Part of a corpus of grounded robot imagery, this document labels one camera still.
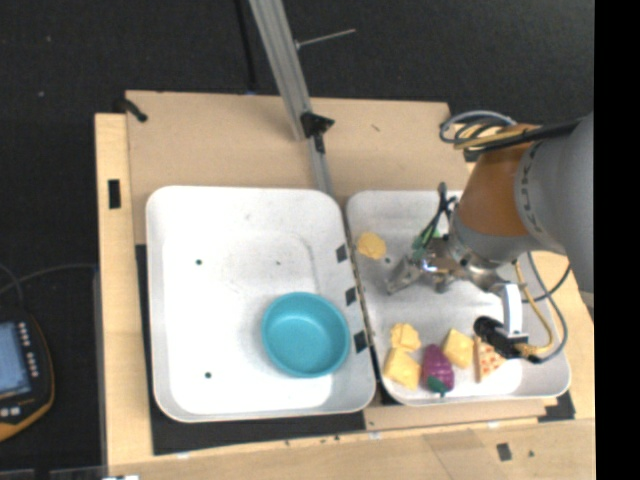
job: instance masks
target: wooden table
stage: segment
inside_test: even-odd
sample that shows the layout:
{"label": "wooden table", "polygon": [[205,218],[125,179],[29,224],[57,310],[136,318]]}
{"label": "wooden table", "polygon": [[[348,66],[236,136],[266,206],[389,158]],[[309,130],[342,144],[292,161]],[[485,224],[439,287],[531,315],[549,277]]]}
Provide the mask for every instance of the wooden table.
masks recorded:
{"label": "wooden table", "polygon": [[[134,254],[135,245],[144,243],[146,197],[177,183],[312,187],[312,176],[306,145],[289,137],[279,98],[145,91],[130,91],[127,97],[149,115],[147,122],[121,114],[95,117],[111,474],[595,478],[594,328],[573,278],[556,300],[571,332],[566,354],[574,420],[538,423],[555,399],[419,409],[374,400],[365,409],[362,432],[154,455]],[[317,113],[336,119],[325,139],[340,203],[366,188],[430,190],[441,180],[453,189],[464,187],[468,167],[462,155],[437,139],[437,125],[448,116],[446,104],[334,99],[313,104]],[[119,187],[119,204],[110,199],[110,187]],[[566,267],[556,255],[537,259],[550,284]],[[497,445],[505,443],[510,460],[498,453]]]}

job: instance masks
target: blue plastic bowl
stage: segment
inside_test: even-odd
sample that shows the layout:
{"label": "blue plastic bowl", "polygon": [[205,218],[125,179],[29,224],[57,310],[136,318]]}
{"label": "blue plastic bowl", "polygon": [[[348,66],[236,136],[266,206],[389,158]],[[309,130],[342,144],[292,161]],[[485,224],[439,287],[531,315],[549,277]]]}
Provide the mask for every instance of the blue plastic bowl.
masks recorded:
{"label": "blue plastic bowl", "polygon": [[262,318],[262,342],[271,361],[296,377],[335,371],[349,354],[349,327],[319,295],[294,292],[277,298]]}

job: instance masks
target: multimeter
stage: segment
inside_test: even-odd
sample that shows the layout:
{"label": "multimeter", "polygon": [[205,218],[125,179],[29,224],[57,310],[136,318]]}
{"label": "multimeter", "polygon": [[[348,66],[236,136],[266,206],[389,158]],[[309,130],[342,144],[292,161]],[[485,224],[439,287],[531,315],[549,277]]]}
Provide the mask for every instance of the multimeter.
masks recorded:
{"label": "multimeter", "polygon": [[44,415],[54,398],[51,356],[35,319],[0,308],[0,442]]}

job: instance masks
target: toy food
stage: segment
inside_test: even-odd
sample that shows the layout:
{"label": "toy food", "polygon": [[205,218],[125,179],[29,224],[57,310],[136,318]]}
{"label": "toy food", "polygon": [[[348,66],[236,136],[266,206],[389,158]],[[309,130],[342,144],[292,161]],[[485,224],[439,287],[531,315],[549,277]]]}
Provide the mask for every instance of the toy food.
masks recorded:
{"label": "toy food", "polygon": [[367,231],[358,239],[358,252],[367,258],[379,260],[387,252],[387,244],[375,233]]}
{"label": "toy food", "polygon": [[398,323],[391,328],[391,346],[402,348],[409,352],[421,347],[420,337],[411,324]]}
{"label": "toy food", "polygon": [[420,381],[420,365],[405,350],[392,348],[382,374],[408,389],[416,390]]}
{"label": "toy food", "polygon": [[422,363],[422,380],[427,388],[440,396],[451,391],[455,384],[453,368],[438,345],[427,346]]}
{"label": "toy food", "polygon": [[442,344],[442,353],[451,364],[468,368],[473,362],[473,340],[456,329],[450,329]]}
{"label": "toy food", "polygon": [[500,368],[506,362],[506,359],[498,354],[492,345],[485,343],[477,336],[474,342],[476,380],[481,382]]}

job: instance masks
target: purple toy vegetable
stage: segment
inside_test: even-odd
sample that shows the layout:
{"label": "purple toy vegetable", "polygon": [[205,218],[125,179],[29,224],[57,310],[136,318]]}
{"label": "purple toy vegetable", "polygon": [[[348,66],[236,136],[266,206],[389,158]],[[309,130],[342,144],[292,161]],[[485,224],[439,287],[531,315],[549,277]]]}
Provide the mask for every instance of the purple toy vegetable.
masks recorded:
{"label": "purple toy vegetable", "polygon": [[431,391],[443,397],[454,386],[453,368],[438,345],[429,345],[424,351],[422,381]]}

